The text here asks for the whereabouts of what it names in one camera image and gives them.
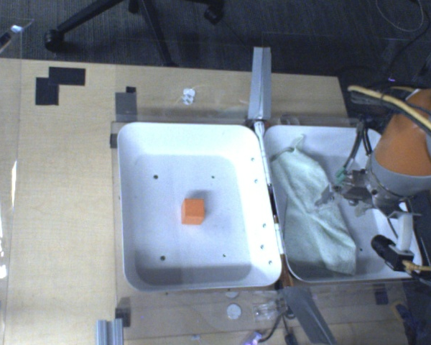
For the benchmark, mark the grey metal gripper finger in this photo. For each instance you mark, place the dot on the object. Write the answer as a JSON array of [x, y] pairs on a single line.
[[327, 195], [362, 210]]

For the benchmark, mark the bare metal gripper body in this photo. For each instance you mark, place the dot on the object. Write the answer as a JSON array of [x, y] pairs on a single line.
[[357, 189]]

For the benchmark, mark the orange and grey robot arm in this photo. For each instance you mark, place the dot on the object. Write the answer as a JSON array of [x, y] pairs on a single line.
[[402, 149]]

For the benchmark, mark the clear plastic bottle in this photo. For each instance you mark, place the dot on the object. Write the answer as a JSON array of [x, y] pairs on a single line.
[[267, 309]]

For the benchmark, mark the black cylinder on white bracket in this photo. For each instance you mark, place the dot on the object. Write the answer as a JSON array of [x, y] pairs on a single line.
[[398, 257]]

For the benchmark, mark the white plastic tray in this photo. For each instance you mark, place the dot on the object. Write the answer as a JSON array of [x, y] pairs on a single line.
[[165, 228], [366, 261]]

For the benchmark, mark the orange cube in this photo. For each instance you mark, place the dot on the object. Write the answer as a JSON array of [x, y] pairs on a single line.
[[193, 211]]

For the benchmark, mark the pale green towel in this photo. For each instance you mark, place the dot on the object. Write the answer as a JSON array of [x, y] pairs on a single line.
[[309, 214]]

